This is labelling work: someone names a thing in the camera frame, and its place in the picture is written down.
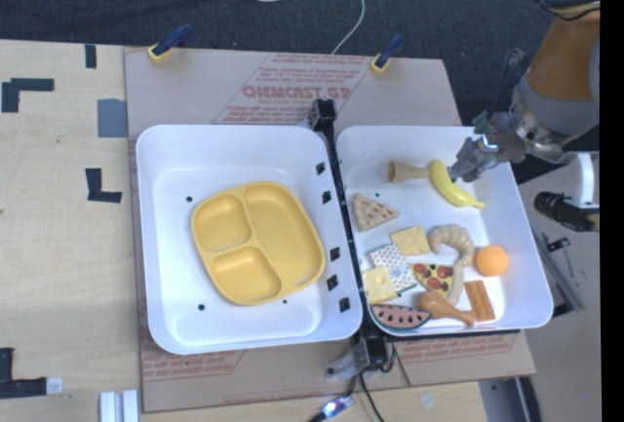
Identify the white plastic tray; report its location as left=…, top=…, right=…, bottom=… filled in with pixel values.
left=135, top=123, right=365, bottom=357
left=334, top=124, right=556, bottom=338

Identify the tan triangular waffle slice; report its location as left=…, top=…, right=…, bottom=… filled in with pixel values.
left=351, top=192, right=401, bottom=233

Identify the yellow cheese slice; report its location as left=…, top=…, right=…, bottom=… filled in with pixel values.
left=361, top=264, right=399, bottom=306
left=388, top=224, right=433, bottom=257

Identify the black block with thin wires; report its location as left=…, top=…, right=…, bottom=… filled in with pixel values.
left=308, top=98, right=339, bottom=133
left=362, top=330, right=392, bottom=371

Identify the brown cardboard board, red print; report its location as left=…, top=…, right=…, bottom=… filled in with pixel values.
left=123, top=46, right=538, bottom=414

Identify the red and green watermelon slice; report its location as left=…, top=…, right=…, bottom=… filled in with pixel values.
left=370, top=303, right=434, bottom=332

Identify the yellow banana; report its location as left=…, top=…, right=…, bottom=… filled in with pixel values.
left=429, top=158, right=488, bottom=211

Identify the black cylinder on white bracket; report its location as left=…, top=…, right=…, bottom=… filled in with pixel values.
left=532, top=151, right=602, bottom=234

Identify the beige croissant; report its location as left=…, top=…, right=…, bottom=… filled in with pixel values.
left=426, top=223, right=477, bottom=268

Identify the red pepperoni pizza slice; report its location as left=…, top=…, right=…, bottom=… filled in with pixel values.
left=412, top=261, right=466, bottom=306

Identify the orange rectangular cracker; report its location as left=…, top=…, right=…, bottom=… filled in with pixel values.
left=462, top=279, right=497, bottom=325

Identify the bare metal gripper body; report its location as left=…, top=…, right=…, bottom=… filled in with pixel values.
left=475, top=110, right=563, bottom=168

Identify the yellow divided plate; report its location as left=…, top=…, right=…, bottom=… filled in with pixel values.
left=189, top=180, right=328, bottom=307

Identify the thin black rod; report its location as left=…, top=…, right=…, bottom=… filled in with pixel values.
left=319, top=115, right=379, bottom=356

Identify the brown chicken drumstick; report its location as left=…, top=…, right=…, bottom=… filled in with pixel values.
left=415, top=288, right=477, bottom=327

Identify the tan ice cream cone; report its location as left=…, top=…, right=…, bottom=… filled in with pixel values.
left=386, top=159, right=433, bottom=184

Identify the orange ball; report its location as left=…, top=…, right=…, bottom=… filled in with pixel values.
left=474, top=244, right=510, bottom=278

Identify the white patterned packet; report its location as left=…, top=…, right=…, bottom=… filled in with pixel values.
left=367, top=243, right=419, bottom=295

